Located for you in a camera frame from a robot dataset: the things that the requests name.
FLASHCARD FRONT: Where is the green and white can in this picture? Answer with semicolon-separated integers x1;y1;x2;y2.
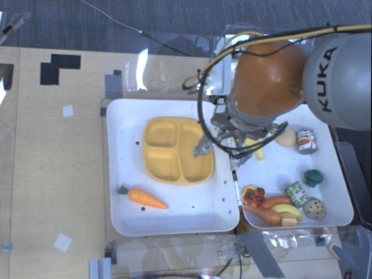
284;181;311;209

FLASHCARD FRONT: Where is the small beige bread piece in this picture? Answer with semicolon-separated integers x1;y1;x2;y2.
281;212;298;227

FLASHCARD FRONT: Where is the orange sausage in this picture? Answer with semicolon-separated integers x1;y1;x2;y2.
261;195;292;210

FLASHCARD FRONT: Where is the thin black and white rod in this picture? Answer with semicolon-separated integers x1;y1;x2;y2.
231;169;244;209

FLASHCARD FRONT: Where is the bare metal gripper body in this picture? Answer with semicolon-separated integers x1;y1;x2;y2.
210;105;271;141

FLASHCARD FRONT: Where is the white plastic tray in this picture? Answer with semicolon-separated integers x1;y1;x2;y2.
234;103;355;231
106;98;241;238

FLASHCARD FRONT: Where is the orange and white can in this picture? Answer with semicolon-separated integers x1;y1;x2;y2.
296;129;317;155

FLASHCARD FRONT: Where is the pizza slice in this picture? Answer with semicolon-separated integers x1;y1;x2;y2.
240;184;268;208

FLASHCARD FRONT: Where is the orange brown drumstick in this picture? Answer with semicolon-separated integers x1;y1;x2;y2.
243;203;283;227

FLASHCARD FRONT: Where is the beige chocolate chip biscuit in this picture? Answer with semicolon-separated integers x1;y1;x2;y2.
302;196;326;221

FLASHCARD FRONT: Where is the yellow divided plate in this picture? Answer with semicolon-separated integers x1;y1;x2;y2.
142;117;216;185

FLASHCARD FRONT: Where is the orange carrot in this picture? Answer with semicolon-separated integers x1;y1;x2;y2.
117;185;169;210

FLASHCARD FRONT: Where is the beige bread bun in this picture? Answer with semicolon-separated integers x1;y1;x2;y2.
274;126;298;149

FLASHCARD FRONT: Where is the green broccoli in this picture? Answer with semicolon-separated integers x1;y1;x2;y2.
303;169;324;188

